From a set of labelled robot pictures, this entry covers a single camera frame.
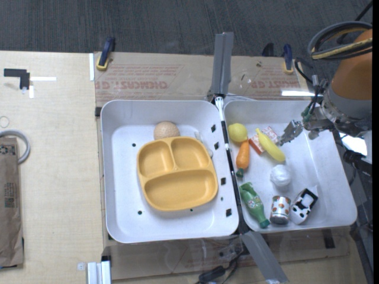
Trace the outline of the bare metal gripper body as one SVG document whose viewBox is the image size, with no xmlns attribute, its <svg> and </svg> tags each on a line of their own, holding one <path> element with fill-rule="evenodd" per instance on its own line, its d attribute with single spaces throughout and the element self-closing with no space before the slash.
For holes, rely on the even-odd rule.
<svg viewBox="0 0 379 284">
<path fill-rule="evenodd" d="M 372 130 L 372 118 L 356 119 L 340 113 L 330 106 L 309 105 L 301 113 L 303 127 L 310 137 L 317 137 L 322 131 L 338 131 L 351 137 L 362 137 Z"/>
</svg>

